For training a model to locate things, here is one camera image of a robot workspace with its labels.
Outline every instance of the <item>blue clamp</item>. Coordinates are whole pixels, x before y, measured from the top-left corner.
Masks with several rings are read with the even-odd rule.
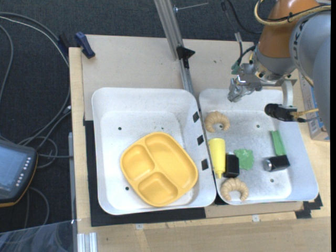
[[[91,59],[92,57],[96,55],[91,49],[90,44],[85,34],[83,34],[81,31],[76,33],[75,40],[77,41],[77,44],[83,48],[82,52],[88,59]]]

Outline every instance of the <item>black clamp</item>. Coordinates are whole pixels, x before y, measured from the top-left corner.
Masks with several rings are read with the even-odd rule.
[[[83,34],[81,31],[76,33],[75,35],[75,40],[77,44],[83,48],[82,52],[84,55],[88,58],[91,59],[94,57],[96,54],[93,52],[93,50],[90,47],[90,44],[88,42],[88,39],[86,38],[85,34]]]
[[[184,68],[189,69],[188,59],[195,54],[193,50],[187,49],[183,46],[178,46],[176,48],[179,60],[183,59]]]

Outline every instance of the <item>black bracket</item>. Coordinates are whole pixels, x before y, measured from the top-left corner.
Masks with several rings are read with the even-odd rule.
[[[183,59],[184,68],[189,69],[188,59],[195,54],[193,50],[187,49],[183,46],[178,46],[176,48],[179,60]]]
[[[296,218],[311,218],[311,211],[320,210],[321,206],[323,204],[321,196],[318,194],[313,202],[303,202],[303,210],[295,212]]]

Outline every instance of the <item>green crumpled object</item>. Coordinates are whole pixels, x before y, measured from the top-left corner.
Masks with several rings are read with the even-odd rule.
[[[250,170],[254,163],[254,157],[252,150],[238,149],[234,153],[239,158],[239,168]]]

